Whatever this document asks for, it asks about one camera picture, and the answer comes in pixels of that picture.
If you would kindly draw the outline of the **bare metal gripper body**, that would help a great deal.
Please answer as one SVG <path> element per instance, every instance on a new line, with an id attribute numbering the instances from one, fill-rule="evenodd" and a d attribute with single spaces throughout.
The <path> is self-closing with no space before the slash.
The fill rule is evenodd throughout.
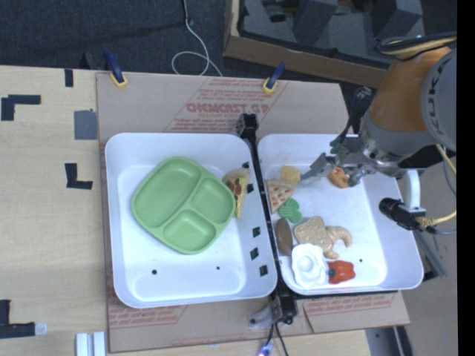
<path id="1" fill-rule="evenodd" d="M 387 152 L 371 136 L 338 136 L 332 141 L 332 155 L 339 168 L 363 167 L 367 174 L 376 172 L 389 177 L 400 174 L 399 163 L 402 156 Z"/>

